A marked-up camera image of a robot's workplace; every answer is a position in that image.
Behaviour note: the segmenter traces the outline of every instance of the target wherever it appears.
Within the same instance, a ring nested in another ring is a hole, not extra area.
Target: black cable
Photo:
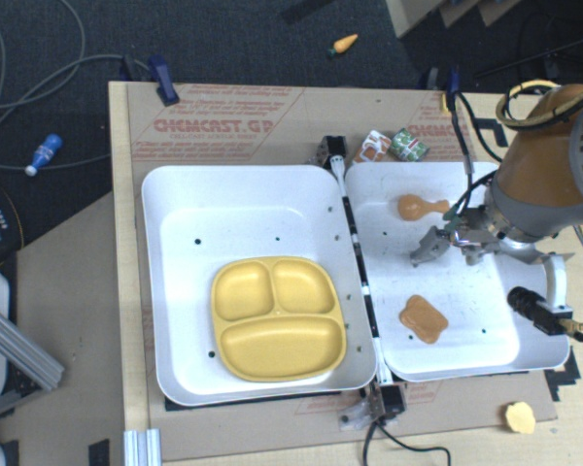
[[[555,56],[555,57],[559,58],[559,55],[558,55],[559,50],[556,50],[554,47],[548,47],[547,51],[543,50],[535,55],[523,56],[524,37],[525,36],[531,37],[531,32],[530,32],[529,28],[531,27],[532,20],[535,18],[543,17],[546,19],[545,25],[542,25],[543,23],[540,23],[539,25],[536,24],[535,29],[536,30],[543,30],[544,35],[546,35],[545,40],[549,43],[551,43],[553,41],[555,43],[558,43],[558,42],[564,43],[565,42],[564,39],[552,40],[552,38],[553,38],[552,32],[554,32],[554,34],[557,36],[560,35],[560,28],[557,25],[558,22],[562,22],[563,24],[567,24],[569,26],[569,31],[570,31],[571,35],[574,35],[574,30],[575,30],[576,25],[583,27],[583,19],[573,19],[573,18],[558,16],[556,14],[552,14],[552,13],[549,13],[548,11],[546,11],[543,8],[543,6],[541,4],[539,4],[539,2],[534,2],[534,3],[536,3],[537,7],[539,7],[541,10],[532,12],[528,16],[526,16],[525,19],[523,19],[523,22],[520,25],[516,40],[514,41],[514,43],[516,45],[514,60],[511,60],[506,64],[503,64],[503,65],[500,65],[497,67],[493,67],[491,69],[486,69],[485,71],[478,72],[474,75],[475,78],[479,79],[479,78],[483,78],[485,76],[490,76],[492,74],[498,73],[499,71],[503,71],[505,69],[515,68],[516,69],[516,76],[518,78],[518,83],[522,83],[523,81],[526,81],[526,78],[523,75],[523,65],[528,64],[528,63],[532,64],[535,60],[542,59],[545,57]],[[580,45],[582,43],[583,43],[583,41],[579,40],[578,42],[574,42],[568,46],[560,47],[560,49],[564,50],[564,49],[572,48],[572,47],[574,47],[576,45]],[[533,76],[535,78],[539,77],[538,74],[534,74]]]
[[[400,447],[403,447],[407,450],[412,450],[413,452],[435,452],[437,450],[440,450],[442,452],[445,452],[447,454],[447,466],[451,466],[451,452],[449,452],[449,450],[447,448],[444,448],[444,447],[420,448],[420,447],[407,446],[406,444],[404,444],[403,442],[398,440],[396,437],[391,435],[391,433],[389,433],[381,423],[376,423],[376,425],[378,426],[378,428],[380,428],[382,433],[384,433],[387,437],[389,437],[389,439],[391,439],[393,442],[398,444]]]
[[[71,4],[69,4],[69,2],[67,2],[66,0],[58,0],[58,2],[60,2],[60,4],[62,4],[69,11],[69,13],[73,16],[74,20],[76,21],[76,23],[78,25],[78,30],[80,32],[79,58],[82,59],[85,56],[85,49],[86,49],[85,27],[82,23],[82,20],[80,19],[80,16],[76,12],[76,10],[71,6]],[[42,98],[45,98],[49,95],[52,95],[53,93],[55,93],[56,91],[61,89],[63,86],[68,84],[71,81],[71,79],[76,75],[76,73],[78,72],[78,69],[79,69],[78,66],[74,67],[73,71],[71,71],[71,73],[69,74],[69,76],[67,76],[67,78],[65,78],[61,83],[59,83],[55,87],[49,89],[48,91],[45,91],[44,93],[40,93],[37,96],[31,97],[30,95],[32,95],[35,91],[37,91],[42,86],[42,84],[37,85],[37,86],[33,87],[30,91],[28,91],[28,93],[26,93],[23,97],[21,97],[17,102],[11,102],[8,104],[0,104],[0,110],[10,109],[13,107],[19,107],[21,105],[29,104],[31,102],[36,102],[38,100],[41,100]]]
[[[67,2],[66,0],[58,0],[58,2],[61,5],[63,5],[70,12],[70,14],[73,16],[74,20],[76,21],[76,23],[78,25],[78,29],[80,32],[80,38],[81,38],[79,57],[78,57],[78,59],[71,62],[70,64],[68,64],[64,67],[61,67],[60,69],[53,72],[49,76],[45,77],[43,80],[41,80],[39,83],[37,83],[31,89],[29,89],[16,102],[9,102],[9,103],[4,103],[4,104],[0,103],[0,111],[6,111],[0,116],[0,125],[9,117],[9,115],[16,108],[24,106],[24,105],[28,105],[28,104],[36,102],[36,101],[39,101],[43,98],[46,98],[46,97],[58,92],[63,86],[67,85],[74,78],[74,76],[76,75],[76,73],[78,72],[78,70],[80,69],[80,66],[82,64],[89,63],[92,61],[98,61],[98,60],[123,60],[124,59],[124,57],[122,55],[118,55],[118,54],[98,54],[98,55],[92,55],[89,57],[85,57],[86,33],[85,33],[85,29],[84,29],[84,25],[82,23],[82,20],[80,19],[76,10],[69,4],[69,2]],[[0,55],[0,58],[1,58],[0,102],[1,102],[2,90],[3,90],[4,80],[5,80],[5,76],[6,76],[6,50],[4,47],[4,40],[3,40],[1,32],[0,32],[0,50],[1,50],[1,55]],[[149,67],[146,64],[144,64],[143,62],[136,60],[135,63],[137,66],[141,67],[142,69],[149,71]],[[54,80],[60,79],[60,77],[65,75],[65,74],[67,76],[64,79],[62,79],[61,81],[59,81],[55,86],[51,87],[50,89],[48,89],[42,93],[34,95],[34,93],[39,91],[41,88],[46,86],[48,83],[51,83]],[[107,153],[107,154],[103,154],[100,156],[92,157],[90,159],[84,159],[84,160],[81,160],[78,162],[61,164],[61,165],[54,164],[51,167],[46,167],[43,169],[69,169],[69,168],[78,167],[78,166],[82,166],[82,165],[89,164],[89,163],[94,163],[94,162],[97,162],[99,160],[106,159],[109,156],[110,156],[110,154]],[[0,164],[0,170],[20,171],[22,169],[24,169],[22,166]]]
[[[496,110],[497,119],[511,129],[517,131],[531,131],[566,121],[570,116],[583,109],[583,91],[581,91],[572,100],[539,116],[517,119],[511,114],[509,110],[510,101],[518,97],[518,95],[532,90],[539,90],[540,88],[546,92],[554,87],[557,87],[557,85],[548,81],[530,81],[517,84],[510,88],[510,90],[498,101]]]
[[[545,41],[550,44],[547,49],[549,50],[546,56],[554,61],[562,61],[563,63],[572,63],[581,66],[578,70],[568,71],[569,74],[580,74],[583,73],[583,40],[574,41],[575,37],[583,35],[583,18],[573,18],[559,15],[555,12],[549,12],[546,10],[546,6],[542,4],[539,0],[531,0],[535,6],[539,9],[537,13],[538,17],[544,17],[546,19],[546,25],[544,26]],[[565,53],[560,53],[557,48],[562,50],[563,44],[572,42],[572,47],[568,46],[570,49],[575,49],[575,54],[567,55]],[[522,82],[523,77],[519,74],[519,81]],[[580,80],[577,81],[563,81],[563,83],[582,83]]]
[[[475,113],[473,112],[473,109],[471,108],[468,100],[466,99],[466,97],[463,95],[463,93],[461,91],[456,92],[456,94],[458,95],[458,98],[460,98],[460,100],[462,101],[464,108],[466,109],[466,111],[468,112],[468,117],[470,118],[470,122],[473,125],[473,129],[475,130],[475,134],[477,135],[477,140],[479,140],[479,143],[481,144],[481,146],[484,148],[484,150],[486,151],[486,153],[493,158],[496,162],[501,162],[503,159],[501,157],[499,157],[486,143],[486,140],[484,140],[484,137],[482,136],[481,130],[479,129],[479,123],[477,122],[477,117],[475,116]]]
[[[492,178],[495,177],[495,174],[497,173],[497,171],[493,171],[492,173],[488,173],[486,176],[482,176],[479,180],[477,180],[475,183],[473,183],[470,188],[467,188],[466,191],[463,193],[463,195],[460,197],[460,199],[458,199],[458,202],[456,202],[453,206],[452,209],[458,209],[464,200],[466,200],[467,202],[470,200],[470,195],[473,192],[473,190],[475,188],[477,188],[478,186],[480,186],[481,184],[487,184],[488,182],[490,182],[492,180]],[[458,212],[458,215],[460,215],[463,212],[464,209],[462,209],[461,211]]]
[[[444,447],[427,447],[427,448],[420,448],[420,447],[412,447],[404,444],[399,439],[391,435],[385,428],[384,424],[379,422],[379,420],[373,421],[369,428],[367,429],[367,434],[365,435],[365,440],[362,445],[362,466],[368,466],[369,463],[367,462],[367,456],[369,453],[369,444],[371,443],[371,439],[376,431],[376,428],[380,428],[382,433],[384,433],[390,440],[398,444],[403,449],[410,450],[412,452],[436,452],[441,451],[447,454],[447,466],[451,466],[451,452],[447,448]]]
[[[473,185],[473,175],[472,175],[473,165],[472,165],[472,162],[470,160],[470,153],[468,151],[468,147],[466,146],[466,141],[464,140],[464,134],[462,133],[462,131],[460,129],[460,122],[458,120],[458,113],[456,112],[456,109],[454,109],[451,112],[451,123],[452,123],[452,126],[454,127],[454,131],[456,132],[456,137],[458,138],[458,143],[460,144],[460,149],[463,153],[464,171],[466,172],[467,192],[464,194],[465,200],[464,200],[463,208],[461,210],[461,213],[462,213],[468,208],[468,203],[470,201],[470,194],[472,191],[471,187]]]
[[[378,423],[376,421],[372,421],[369,425],[369,429],[367,430],[367,434],[365,435],[365,441],[362,445],[362,466],[368,466],[367,454],[369,453],[369,443],[371,442],[373,434],[376,431],[376,426],[378,426]]]

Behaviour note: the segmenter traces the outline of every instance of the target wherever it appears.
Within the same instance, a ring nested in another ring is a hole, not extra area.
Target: black wire
[[[369,453],[369,443],[371,442],[371,438],[376,431],[376,426],[378,426],[378,423],[376,421],[372,421],[369,425],[369,429],[367,430],[367,434],[365,435],[365,442],[362,445],[362,466],[368,466],[367,454]]]
[[[479,180],[477,180],[475,183],[473,183],[473,184],[470,186],[470,188],[467,188],[467,189],[466,189],[466,192],[465,192],[465,193],[463,193],[463,195],[460,197],[460,199],[458,199],[458,202],[456,202],[456,203],[454,204],[454,206],[453,206],[453,207],[455,207],[455,208],[457,209],[457,208],[459,208],[459,207],[460,207],[460,205],[462,204],[462,202],[463,202],[464,200],[466,200],[466,201],[469,201],[469,200],[470,200],[470,195],[471,195],[471,193],[473,192],[473,190],[474,190],[475,188],[477,188],[479,185],[481,185],[481,184],[486,184],[486,183],[488,183],[489,181],[491,181],[491,180],[492,180],[492,178],[494,178],[494,177],[495,177],[495,174],[496,174],[496,173],[497,173],[497,171],[493,171],[492,173],[488,173],[486,176],[482,176],[482,177],[481,177]]]
[[[524,38],[526,36],[531,38],[532,34],[530,32],[530,28],[531,23],[534,19],[542,18],[546,21],[544,26],[542,26],[544,22],[540,22],[535,26],[535,29],[539,30],[543,29],[544,34],[546,35],[546,41],[549,43],[551,42],[561,43],[564,41],[563,37],[561,36],[563,30],[560,29],[558,23],[562,24],[564,26],[564,29],[569,31],[570,33],[573,33],[575,28],[583,28],[583,19],[575,19],[572,17],[561,16],[549,12],[546,9],[546,5],[544,5],[540,0],[529,1],[534,3],[534,5],[538,8],[538,11],[531,12],[528,16],[526,16],[520,26],[518,36],[516,39],[516,57],[514,58],[514,62],[518,62],[523,58]],[[523,83],[526,80],[523,74],[523,65],[524,64],[518,64],[516,67],[518,83]]]
[[[451,113],[451,123],[452,126],[454,127],[454,131],[456,132],[456,138],[458,138],[458,143],[460,144],[460,149],[463,153],[464,156],[464,169],[466,171],[466,188],[467,188],[467,192],[464,194],[465,195],[465,200],[464,200],[464,205],[463,208],[461,210],[461,213],[464,212],[467,208],[468,208],[468,203],[470,201],[470,194],[472,191],[472,185],[473,185],[473,176],[472,176],[472,163],[470,160],[470,153],[468,152],[468,147],[466,146],[466,141],[464,140],[464,135],[460,129],[460,123],[458,120],[458,113],[456,112],[456,109],[454,109]]]
[[[449,452],[449,450],[447,448],[444,448],[444,447],[420,448],[420,447],[408,446],[408,445],[404,444],[403,442],[401,442],[396,437],[394,437],[393,435],[391,435],[391,433],[389,433],[387,431],[387,429],[384,427],[384,425],[382,423],[379,422],[379,420],[373,421],[369,425],[369,428],[367,429],[367,434],[365,435],[365,440],[364,440],[364,443],[362,445],[362,466],[368,466],[368,464],[369,464],[367,462],[367,456],[369,453],[369,444],[371,443],[371,439],[373,438],[373,435],[376,431],[376,428],[380,428],[382,433],[384,433],[389,439],[391,439],[393,442],[398,444],[403,449],[411,450],[412,452],[436,452],[436,451],[445,452],[447,454],[447,466],[451,466],[451,452]]]
[[[468,103],[468,100],[466,99],[466,97],[463,95],[463,93],[461,91],[456,92],[456,94],[458,95],[458,98],[460,98],[460,100],[464,104],[464,108],[468,112],[468,117],[470,118],[470,122],[473,125],[473,129],[475,130],[475,134],[477,135],[477,139],[479,140],[479,143],[481,144],[481,146],[484,148],[486,153],[490,157],[492,157],[496,162],[502,162],[503,159],[501,157],[499,157],[488,146],[488,144],[486,143],[486,140],[484,140],[484,137],[482,136],[482,133],[479,129],[479,123],[477,122],[477,117],[475,116],[475,113],[473,112],[473,109],[471,108],[470,104]]]
[[[76,60],[74,60],[73,62],[71,62],[70,64],[68,64],[64,67],[61,67],[60,69],[54,71],[49,76],[42,79],[39,83],[37,83],[31,89],[29,89],[16,102],[9,102],[9,103],[4,103],[4,104],[0,103],[0,112],[5,111],[0,116],[0,125],[18,107],[28,105],[28,104],[31,104],[33,102],[37,102],[43,98],[46,98],[46,97],[58,92],[62,87],[67,85],[69,82],[71,82],[71,80],[74,78],[76,73],[80,70],[81,65],[83,65],[85,63],[90,63],[93,61],[99,61],[99,60],[123,60],[124,59],[124,57],[122,55],[113,54],[113,53],[85,56],[86,33],[85,33],[85,28],[84,28],[84,25],[82,23],[82,20],[80,19],[80,16],[76,12],[76,10],[71,6],[71,4],[69,4],[69,2],[67,2],[66,0],[58,0],[58,2],[69,11],[69,13],[72,15],[72,17],[74,18],[74,20],[77,23],[78,30],[80,32],[80,41],[81,41],[80,54],[79,54],[78,58]],[[1,79],[0,79],[0,97],[1,97],[2,96],[2,86],[3,86],[3,82],[4,82],[4,74],[5,74],[4,69],[6,67],[6,65],[5,65],[6,52],[5,52],[4,43],[3,43],[1,33],[0,33],[0,45],[1,45],[1,62],[2,62],[2,69],[3,69],[2,73],[1,73]],[[143,70],[149,71],[148,66],[146,64],[144,64],[143,62],[138,61],[138,60],[136,60],[135,62],[136,62],[136,65],[138,67],[142,68]],[[38,93],[38,94],[33,96],[33,94],[37,93],[41,88],[43,88],[44,86],[46,86],[47,84],[49,84],[51,82],[59,80],[63,76],[64,76],[64,78],[62,78],[62,80],[60,80],[60,81],[57,81],[57,84],[55,84],[53,87],[47,89],[46,91],[44,91],[42,93]],[[66,163],[66,164],[61,164],[61,165],[54,164],[50,167],[42,168],[42,169],[69,169],[69,168],[73,168],[73,167],[78,167],[78,166],[94,163],[94,162],[97,162],[99,160],[106,159],[109,156],[110,156],[110,154],[106,153],[106,154],[103,154],[103,155],[100,155],[97,157],[92,157],[90,159],[84,159],[84,160],[81,160],[78,162]],[[0,170],[20,171],[22,169],[23,168],[21,166],[0,164]]]
[[[378,426],[378,428],[380,428],[382,433],[384,433],[387,437],[389,437],[393,442],[398,444],[400,447],[403,447],[405,449],[412,450],[413,452],[435,452],[437,450],[445,452],[447,454],[447,466],[451,466],[451,452],[449,452],[449,450],[447,448],[445,448],[445,447],[419,448],[419,447],[407,446],[406,444],[404,444],[403,442],[398,440],[396,437],[394,437],[391,433],[389,433],[381,423],[376,422],[376,425]]]
[[[532,91],[532,90],[540,90],[542,89],[543,93],[546,93],[547,91],[550,91],[552,88],[550,86],[539,86],[539,85],[534,85],[534,86],[530,86],[527,88],[522,88],[518,93],[515,93],[513,96],[510,97],[509,91],[505,94],[505,105],[503,106],[503,108],[501,109],[501,113],[504,115],[509,115],[510,118],[514,119],[514,120],[518,120],[516,117],[514,117],[510,111],[509,111],[509,103],[510,101],[512,101],[513,99],[517,98],[519,95],[526,93],[528,91]],[[538,122],[536,124],[530,124],[530,125],[522,125],[522,126],[518,126],[518,130],[519,131],[533,131],[533,130],[538,130],[541,128],[545,128],[548,126],[552,126],[554,124],[558,124],[562,121],[566,121],[569,119],[570,116],[572,116],[573,114],[579,112],[581,109],[583,109],[583,99],[580,102],[577,102],[576,104],[574,104],[572,107],[570,107],[569,109],[567,109],[566,111],[564,111],[561,114],[555,114],[553,117],[549,118],[548,120],[542,121],[542,122]]]
[[[64,164],[53,164],[51,166],[44,166],[39,168],[39,171],[56,171],[61,169],[73,169],[75,167],[85,166],[88,164],[93,164],[94,162],[100,162],[110,158],[109,153],[104,153],[102,155],[97,155],[96,157],[91,157],[89,159],[82,159],[76,162],[65,162]],[[9,164],[0,164],[1,171],[23,171],[26,166],[12,166]]]

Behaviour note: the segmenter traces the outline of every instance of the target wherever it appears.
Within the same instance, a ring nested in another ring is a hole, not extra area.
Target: yellow plate
[[[252,382],[310,378],[337,367],[346,332],[334,285],[301,257],[258,257],[222,267],[212,319],[226,367]]]

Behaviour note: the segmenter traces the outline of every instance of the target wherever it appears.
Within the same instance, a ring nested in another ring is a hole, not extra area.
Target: blue bottle
[[[28,176],[35,176],[39,168],[48,164],[54,154],[62,147],[62,139],[55,134],[48,135],[46,141],[41,144],[32,156],[32,163],[24,170]]]

